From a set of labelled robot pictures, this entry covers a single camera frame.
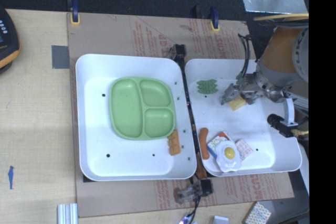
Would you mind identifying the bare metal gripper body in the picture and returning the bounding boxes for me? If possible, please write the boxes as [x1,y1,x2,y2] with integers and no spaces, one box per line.
[238,73,286,103]

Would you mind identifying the yellow cheese block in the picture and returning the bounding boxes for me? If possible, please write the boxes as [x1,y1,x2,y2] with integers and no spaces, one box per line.
[227,96,247,112]

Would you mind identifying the green pea pods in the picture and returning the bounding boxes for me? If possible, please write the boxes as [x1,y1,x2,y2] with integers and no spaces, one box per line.
[196,79,219,95]

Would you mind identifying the white plastic tray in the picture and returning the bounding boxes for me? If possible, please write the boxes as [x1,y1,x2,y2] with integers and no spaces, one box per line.
[184,58,303,178]
[75,54,198,182]

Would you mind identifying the white and pink packet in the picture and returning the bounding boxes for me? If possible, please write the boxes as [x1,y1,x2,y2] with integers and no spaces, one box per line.
[234,138,254,161]

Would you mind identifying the colourful printed carton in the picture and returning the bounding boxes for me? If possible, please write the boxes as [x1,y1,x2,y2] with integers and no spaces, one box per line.
[206,131,233,159]

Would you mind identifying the orange sausage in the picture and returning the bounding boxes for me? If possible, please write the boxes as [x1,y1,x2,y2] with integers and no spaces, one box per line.
[198,127,211,161]

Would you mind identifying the white and yellow fried egg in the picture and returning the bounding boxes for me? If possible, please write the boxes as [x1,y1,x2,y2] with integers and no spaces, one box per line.
[215,140,243,173]

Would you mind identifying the orange biscuit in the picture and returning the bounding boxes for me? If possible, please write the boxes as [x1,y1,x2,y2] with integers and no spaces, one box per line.
[167,129,182,157]

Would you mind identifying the green divided plate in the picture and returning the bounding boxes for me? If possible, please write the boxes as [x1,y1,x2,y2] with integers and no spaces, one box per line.
[108,76,177,141]

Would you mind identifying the yellow patterned carton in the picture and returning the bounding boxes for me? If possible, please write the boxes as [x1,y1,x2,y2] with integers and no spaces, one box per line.
[242,201,272,224]

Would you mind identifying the small white box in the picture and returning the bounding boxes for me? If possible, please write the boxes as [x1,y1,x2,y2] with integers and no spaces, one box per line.
[212,215,229,224]

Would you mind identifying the brown cardboard board red print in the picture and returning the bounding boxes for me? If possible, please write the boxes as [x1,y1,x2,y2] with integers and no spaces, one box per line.
[67,12,295,218]

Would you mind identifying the black cylinder on white bracket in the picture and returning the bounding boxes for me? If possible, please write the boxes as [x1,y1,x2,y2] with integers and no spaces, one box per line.
[267,97,299,138]

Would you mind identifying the black block with thin wires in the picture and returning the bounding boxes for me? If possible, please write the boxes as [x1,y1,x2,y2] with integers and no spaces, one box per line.
[174,178,214,204]
[166,44,187,61]

